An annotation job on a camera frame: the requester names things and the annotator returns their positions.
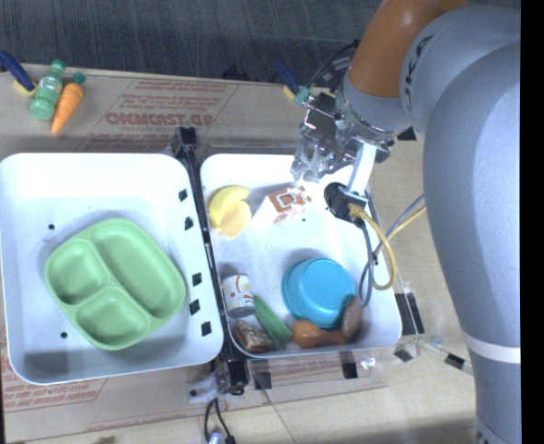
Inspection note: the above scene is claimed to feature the green plastic bottle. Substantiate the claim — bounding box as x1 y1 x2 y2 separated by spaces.
30 59 67 122

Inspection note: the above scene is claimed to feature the white plastic tray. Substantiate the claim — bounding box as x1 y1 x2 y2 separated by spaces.
199 153 403 360
0 152 225 386

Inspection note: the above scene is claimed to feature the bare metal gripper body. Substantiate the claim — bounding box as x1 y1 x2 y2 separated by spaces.
298 91 396 169

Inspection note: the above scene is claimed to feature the white carton with orange print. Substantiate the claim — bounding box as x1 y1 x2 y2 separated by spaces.
252 184 313 226

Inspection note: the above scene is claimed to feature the black block with thin wires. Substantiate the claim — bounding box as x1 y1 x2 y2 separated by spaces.
213 358 251 395
174 126 200 157

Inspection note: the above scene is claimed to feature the blue bowl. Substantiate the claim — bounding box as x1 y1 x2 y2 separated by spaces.
281 257 358 332

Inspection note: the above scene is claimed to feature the yellow banana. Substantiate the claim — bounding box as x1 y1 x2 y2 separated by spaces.
207 184 253 241

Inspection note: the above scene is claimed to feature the brown sausage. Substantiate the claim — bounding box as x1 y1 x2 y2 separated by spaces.
340 295 365 343

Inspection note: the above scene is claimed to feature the green pea pod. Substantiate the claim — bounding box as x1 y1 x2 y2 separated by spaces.
253 295 294 348

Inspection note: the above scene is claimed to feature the brown bread slice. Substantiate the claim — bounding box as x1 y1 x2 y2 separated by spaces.
231 318 275 354

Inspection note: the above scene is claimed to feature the small white can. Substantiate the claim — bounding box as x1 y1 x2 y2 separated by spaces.
220 273 257 320

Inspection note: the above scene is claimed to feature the brown cardboard board red print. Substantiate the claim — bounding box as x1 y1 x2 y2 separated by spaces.
0 62 389 444

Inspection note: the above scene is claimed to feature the orange carrot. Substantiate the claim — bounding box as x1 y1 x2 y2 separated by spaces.
50 71 87 135

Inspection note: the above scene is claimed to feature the orange chicken drumstick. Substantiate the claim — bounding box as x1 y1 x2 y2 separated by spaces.
291 318 348 351

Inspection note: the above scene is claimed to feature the black cylinder on white bracket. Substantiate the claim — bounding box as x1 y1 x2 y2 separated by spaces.
323 142 377 225

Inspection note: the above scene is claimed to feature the green divided plate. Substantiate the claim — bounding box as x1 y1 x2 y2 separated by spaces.
43 217 188 352

